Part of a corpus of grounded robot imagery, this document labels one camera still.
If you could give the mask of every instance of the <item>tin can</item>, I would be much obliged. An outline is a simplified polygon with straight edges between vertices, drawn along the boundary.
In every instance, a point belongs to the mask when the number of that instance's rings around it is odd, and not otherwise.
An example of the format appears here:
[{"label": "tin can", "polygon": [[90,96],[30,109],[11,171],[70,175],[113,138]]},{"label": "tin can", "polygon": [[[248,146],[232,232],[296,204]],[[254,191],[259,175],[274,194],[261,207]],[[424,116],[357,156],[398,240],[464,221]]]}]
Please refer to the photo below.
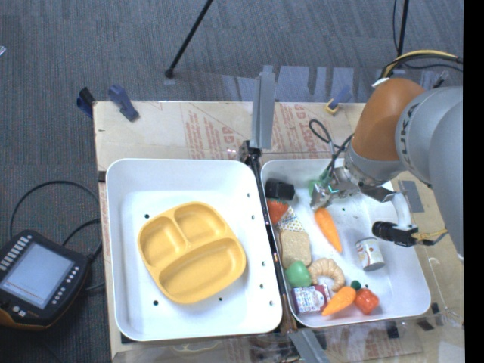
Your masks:
[{"label": "tin can", "polygon": [[363,270],[373,271],[385,266],[378,239],[375,237],[363,238],[355,243],[355,247]]}]

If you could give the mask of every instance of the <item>wooden table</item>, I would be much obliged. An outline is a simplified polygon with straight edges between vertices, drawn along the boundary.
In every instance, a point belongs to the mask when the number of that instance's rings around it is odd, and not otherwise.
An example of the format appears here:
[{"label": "wooden table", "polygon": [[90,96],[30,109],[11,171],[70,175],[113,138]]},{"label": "wooden table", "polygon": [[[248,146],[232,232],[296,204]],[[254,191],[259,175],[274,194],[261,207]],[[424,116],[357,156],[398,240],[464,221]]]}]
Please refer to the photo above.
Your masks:
[{"label": "wooden table", "polygon": [[[144,361],[150,361],[148,354],[159,355],[169,343],[122,343],[121,333],[116,326],[104,183],[109,165],[128,157],[234,159],[243,141],[250,140],[252,122],[251,102],[133,101],[133,104],[140,113],[134,122],[129,122],[113,102],[100,101],[93,106],[110,348],[114,362],[136,361],[143,353],[144,358],[148,359]],[[276,103],[272,146],[271,150],[263,151],[262,163],[274,158],[328,158],[329,148],[312,134],[308,127],[309,120],[314,118],[322,121],[338,144],[354,130],[364,105],[342,104],[334,115],[327,113],[324,105]],[[396,190],[401,180],[416,185],[423,212],[412,213],[412,218],[419,231],[435,232],[444,227],[433,192],[408,172],[392,180]],[[440,313],[433,314],[429,309],[422,318],[402,320],[403,327],[410,331],[407,336],[401,335],[402,345],[396,351],[392,350],[394,346],[383,345],[386,340],[373,345],[372,348],[376,349],[373,351],[368,346],[356,352],[349,351],[352,344],[348,343],[348,337],[335,331],[330,334],[330,339],[339,337],[340,343],[336,343],[338,346],[331,343],[328,345],[326,351],[331,361],[333,358],[336,359],[334,361],[374,360],[391,355],[400,355],[399,361],[446,361],[445,357],[449,356],[454,357],[452,361],[464,361],[464,267],[457,258],[449,236],[433,247],[417,246],[416,251],[430,288],[432,302],[438,305]],[[357,328],[350,327],[347,333]],[[250,361],[247,351],[250,347],[246,339],[222,342],[211,350],[211,353],[218,353],[217,358],[225,356],[226,361]]]}]

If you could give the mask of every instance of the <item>bread slice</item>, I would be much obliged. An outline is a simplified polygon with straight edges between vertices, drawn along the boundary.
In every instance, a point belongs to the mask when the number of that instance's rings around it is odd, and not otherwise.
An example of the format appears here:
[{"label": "bread slice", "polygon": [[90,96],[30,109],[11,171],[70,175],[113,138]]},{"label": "bread slice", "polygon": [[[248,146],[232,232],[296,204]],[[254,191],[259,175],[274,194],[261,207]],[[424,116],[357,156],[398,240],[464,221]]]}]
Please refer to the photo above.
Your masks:
[{"label": "bread slice", "polygon": [[308,233],[283,230],[279,241],[281,242],[281,262],[285,269],[295,261],[302,261],[306,266],[311,264],[311,245]]}]

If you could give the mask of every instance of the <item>yellow plate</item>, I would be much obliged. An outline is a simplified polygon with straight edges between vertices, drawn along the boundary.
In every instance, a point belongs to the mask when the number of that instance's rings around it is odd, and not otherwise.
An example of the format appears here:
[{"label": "yellow plate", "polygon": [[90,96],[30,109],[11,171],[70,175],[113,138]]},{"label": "yellow plate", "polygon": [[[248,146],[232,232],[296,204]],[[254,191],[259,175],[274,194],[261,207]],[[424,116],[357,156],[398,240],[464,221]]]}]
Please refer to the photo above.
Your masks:
[{"label": "yellow plate", "polygon": [[185,203],[147,221],[138,250],[151,277],[172,301],[213,296],[244,272],[246,255],[227,222],[210,205]]}]

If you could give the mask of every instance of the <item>black pole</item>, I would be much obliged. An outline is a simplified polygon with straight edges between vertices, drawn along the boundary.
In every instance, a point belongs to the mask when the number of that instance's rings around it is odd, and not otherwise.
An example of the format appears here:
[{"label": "black pole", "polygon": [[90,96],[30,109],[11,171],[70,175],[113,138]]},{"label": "black pole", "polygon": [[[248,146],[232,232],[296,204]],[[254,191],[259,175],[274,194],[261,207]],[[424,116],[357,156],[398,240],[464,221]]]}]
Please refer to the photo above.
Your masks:
[{"label": "black pole", "polygon": [[402,55],[403,51],[403,39],[405,37],[405,26],[407,25],[407,15],[408,15],[408,3],[410,0],[405,0],[403,3],[403,14],[402,14],[402,25],[400,26],[400,40],[399,40],[399,49],[398,54],[396,55],[399,57]]},{"label": "black pole", "polygon": [[185,39],[185,41],[183,42],[183,44],[181,45],[180,49],[178,50],[178,53],[177,55],[175,56],[175,59],[173,60],[171,66],[169,67],[169,69],[167,71],[165,71],[165,75],[168,77],[168,78],[172,78],[173,77],[173,70],[175,69],[176,67],[176,64],[178,63],[178,61],[180,60],[180,58],[182,57],[183,53],[185,52],[185,49],[187,48],[188,46],[188,43],[190,43],[191,41],[191,38],[192,36],[195,34],[195,32],[197,31],[197,28],[198,26],[200,25],[200,23],[202,22],[202,19],[203,17],[205,16],[206,12],[209,10],[210,8],[210,5],[212,4],[213,0],[207,0],[205,5],[203,6],[203,9],[202,11],[200,12],[200,14],[198,15],[198,18],[197,18],[197,21],[195,21],[195,24],[191,27],[191,30],[190,32],[188,33],[188,36],[187,38]]}]

